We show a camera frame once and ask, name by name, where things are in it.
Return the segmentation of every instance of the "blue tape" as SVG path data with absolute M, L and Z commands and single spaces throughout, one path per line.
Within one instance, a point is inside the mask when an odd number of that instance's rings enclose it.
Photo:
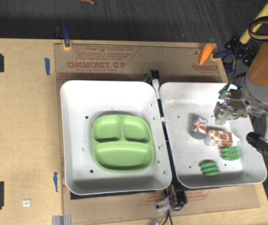
M 53 181 L 54 181 L 55 189 L 56 189 L 56 193 L 57 193 L 58 192 L 58 178 L 57 178 L 56 172 L 54 172 Z
M 45 58 L 45 71 L 47 75 L 51 75 L 50 70 L 51 70 L 50 60 L 48 58 Z

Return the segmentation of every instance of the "toy carrot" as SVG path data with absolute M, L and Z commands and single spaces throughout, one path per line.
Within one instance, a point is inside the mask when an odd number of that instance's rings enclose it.
M 213 51 L 213 44 L 212 43 L 207 43 L 203 48 L 203 52 L 201 53 L 201 59 L 200 59 L 200 64 L 201 65 L 210 56 L 212 51 Z

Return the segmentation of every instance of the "white and red can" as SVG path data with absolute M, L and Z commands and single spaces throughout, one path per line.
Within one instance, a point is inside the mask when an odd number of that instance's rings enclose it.
M 192 137 L 196 139 L 203 139 L 206 137 L 207 133 L 207 119 L 205 118 L 195 118 L 193 120 L 192 127 Z

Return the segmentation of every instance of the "wooden table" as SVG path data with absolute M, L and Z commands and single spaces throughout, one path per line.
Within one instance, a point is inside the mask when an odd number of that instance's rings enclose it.
M 60 42 L 0 39 L 0 53 L 5 58 L 5 72 L 0 72 L 0 181 L 5 183 L 0 225 L 47 225 L 52 224 L 53 215 L 64 214 L 54 63 L 54 44 Z M 46 75 L 45 58 L 50 59 L 50 75 Z M 54 173 L 58 174 L 58 192 Z M 173 222 L 178 225 L 268 224 L 264 188 L 261 184 L 255 187 L 260 208 L 179 216 Z M 23 207 L 23 199 L 31 199 L 31 206 Z M 114 224 L 148 225 L 151 221 Z

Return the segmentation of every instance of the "yellow tube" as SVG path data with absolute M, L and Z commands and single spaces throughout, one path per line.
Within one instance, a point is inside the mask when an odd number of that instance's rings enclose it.
M 268 2 L 267 4 L 264 6 L 264 8 L 259 12 L 259 14 L 256 16 L 255 19 L 259 18 L 259 17 L 263 17 L 263 16 L 268 16 Z M 254 27 L 253 32 L 256 32 L 259 27 L 261 26 L 261 24 L 258 24 L 256 27 Z M 244 32 L 244 34 L 240 37 L 240 42 L 242 44 L 247 44 L 248 41 L 251 39 L 250 35 L 248 34 L 248 29 Z

